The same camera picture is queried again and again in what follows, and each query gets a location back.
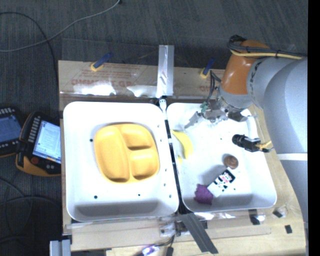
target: blue clamp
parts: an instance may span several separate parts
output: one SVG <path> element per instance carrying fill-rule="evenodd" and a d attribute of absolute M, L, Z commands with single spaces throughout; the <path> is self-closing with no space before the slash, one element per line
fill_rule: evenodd
<path fill-rule="evenodd" d="M 207 78 L 207 77 L 208 77 L 208 75 L 209 75 L 209 70 L 211 69 L 211 67 L 212 67 L 212 65 L 214 64 L 214 62 L 215 62 L 215 58 L 212 57 L 212 58 L 209 60 L 209 62 L 207 63 L 207 65 L 205 66 L 205 68 L 203 68 L 203 69 L 201 70 L 200 76 L 201 76 L 202 78 Z"/>
<path fill-rule="evenodd" d="M 101 69 L 104 66 L 104 63 L 108 62 L 114 54 L 112 52 L 109 52 L 105 55 L 103 55 L 100 59 L 98 59 L 96 62 L 91 64 L 91 69 L 94 72 L 97 72 L 99 69 Z"/>

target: purple object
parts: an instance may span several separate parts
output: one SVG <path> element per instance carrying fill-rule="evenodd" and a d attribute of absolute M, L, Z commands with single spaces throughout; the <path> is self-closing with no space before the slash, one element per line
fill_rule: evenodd
<path fill-rule="evenodd" d="M 214 198 L 214 195 L 211 194 L 211 192 L 207 189 L 207 186 L 197 184 L 196 191 L 194 193 L 195 197 L 193 199 L 198 203 L 212 205 L 212 199 Z"/>

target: dark gray surface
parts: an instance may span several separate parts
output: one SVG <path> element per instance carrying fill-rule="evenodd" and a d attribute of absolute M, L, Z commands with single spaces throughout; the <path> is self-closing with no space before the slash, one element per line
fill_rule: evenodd
<path fill-rule="evenodd" d="M 0 12 L 20 12 L 30 16 L 50 38 L 73 21 L 101 12 L 115 2 L 2 0 Z M 125 57 L 130 53 L 124 61 L 126 63 L 156 65 L 158 54 L 150 54 L 150 50 L 158 45 L 174 45 L 176 66 L 201 68 L 210 57 L 215 57 L 213 67 L 224 69 L 230 57 L 226 43 L 234 34 L 262 41 L 277 49 L 306 53 L 308 5 L 307 0 L 122 0 L 122 4 L 110 12 L 74 24 L 51 40 L 50 45 L 56 66 L 62 59 L 94 61 L 104 49 L 97 51 L 90 47 L 90 42 L 99 41 L 118 46 L 117 52 L 126 53 Z M 39 28 L 30 19 L 18 14 L 0 15 L 0 50 L 27 46 L 43 39 Z M 150 55 L 135 59 L 145 53 Z M 117 61 L 123 61 L 122 56 L 118 55 Z M 17 107 L 24 118 L 32 111 L 56 116 L 58 100 L 58 85 L 48 44 L 0 52 L 0 106 Z M 16 169 L 14 156 L 0 158 L 0 178 L 13 183 L 27 196 L 61 201 L 59 177 L 32 178 Z M 0 183 L 1 203 L 6 198 L 7 186 Z M 10 188 L 7 198 L 13 197 L 20 195 Z M 48 255 L 49 240 L 60 238 L 61 211 L 42 199 L 33 200 L 32 218 L 20 232 L 28 219 L 29 209 L 23 200 L 8 203 L 6 207 L 0 204 L 0 255 L 45 256 Z M 16 235 L 23 237 L 3 240 Z"/>

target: brown round object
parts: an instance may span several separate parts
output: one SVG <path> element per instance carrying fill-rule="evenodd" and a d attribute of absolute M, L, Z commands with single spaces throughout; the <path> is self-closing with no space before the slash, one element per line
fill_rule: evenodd
<path fill-rule="evenodd" d="M 224 159 L 223 159 L 223 164 L 226 167 L 230 167 L 231 169 L 236 169 L 239 165 L 239 161 L 236 157 L 234 157 L 233 155 L 227 155 Z"/>

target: white cable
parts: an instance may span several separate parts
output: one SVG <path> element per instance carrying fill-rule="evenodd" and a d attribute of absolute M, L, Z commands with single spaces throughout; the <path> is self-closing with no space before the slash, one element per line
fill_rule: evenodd
<path fill-rule="evenodd" d="M 3 50 L 3 49 L 0 49 L 0 53 L 11 53 L 11 52 L 16 52 L 16 51 L 19 51 L 19 50 L 23 50 L 23 49 L 26 49 L 26 48 L 30 48 L 30 47 L 34 47 L 34 46 L 37 46 L 37 45 L 41 45 L 43 43 L 46 43 L 47 41 L 50 41 L 54 38 L 56 38 L 57 36 L 59 36 L 61 33 L 63 33 L 64 31 L 66 31 L 68 28 L 70 28 L 72 25 L 80 22 L 80 21 L 83 21 L 83 20 L 86 20 L 86 19 L 89 19 L 89 18 L 92 18 L 92 17 L 95 17 L 95 16 L 98 16 L 98 15 L 101 15 L 101 14 L 104 14 L 110 10 L 112 10 L 113 8 L 115 8 L 118 4 L 119 4 L 120 0 L 117 0 L 117 2 L 111 6 L 110 8 L 108 9 L 105 9 L 101 12 L 98 12 L 96 14 L 92 14 L 92 15 L 89 15 L 89 16 L 86 16 L 86 17 L 83 17 L 83 18 L 80 18 L 80 19 L 77 19 L 75 20 L 74 22 L 70 23 L 68 26 L 66 26 L 64 29 L 62 29 L 60 32 L 56 33 L 55 35 L 53 35 L 52 37 L 48 38 L 47 40 L 43 40 L 43 41 L 39 41 L 39 42 L 36 42 L 36 43 L 33 43 L 33 44 L 29 44 L 29 45 L 26 45 L 26 46 L 22 46 L 20 48 L 16 48 L 16 49 L 9 49 L 9 50 Z"/>

